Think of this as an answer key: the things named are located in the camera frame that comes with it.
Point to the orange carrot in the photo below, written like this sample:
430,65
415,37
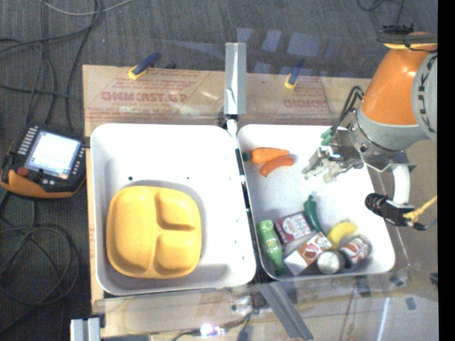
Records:
270,153

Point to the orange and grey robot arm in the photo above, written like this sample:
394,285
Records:
391,91

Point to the brown cardboard board red print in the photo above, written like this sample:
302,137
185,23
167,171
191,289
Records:
149,98

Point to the red and white carton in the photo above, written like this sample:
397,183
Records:
293,227

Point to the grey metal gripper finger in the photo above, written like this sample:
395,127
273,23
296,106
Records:
332,173
313,168

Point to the white plastic tray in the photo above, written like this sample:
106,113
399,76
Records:
160,151
313,190

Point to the green bottle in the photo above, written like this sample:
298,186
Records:
270,243

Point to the green chili pepper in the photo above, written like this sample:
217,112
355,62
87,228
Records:
313,215

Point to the orange sausage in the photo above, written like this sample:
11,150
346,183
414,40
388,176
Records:
277,164

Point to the black cylinder on white bracket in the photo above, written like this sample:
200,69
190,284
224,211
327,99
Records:
387,208

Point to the red and white can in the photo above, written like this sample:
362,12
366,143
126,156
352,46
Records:
355,250

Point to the orange and white carton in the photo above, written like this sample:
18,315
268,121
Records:
309,252

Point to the yellow divided plate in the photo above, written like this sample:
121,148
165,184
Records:
153,231

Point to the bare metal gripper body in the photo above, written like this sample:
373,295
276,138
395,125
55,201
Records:
343,155

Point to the silver and green can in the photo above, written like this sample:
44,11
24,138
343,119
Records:
330,262

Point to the yellow banana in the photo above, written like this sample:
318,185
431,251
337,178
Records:
341,233

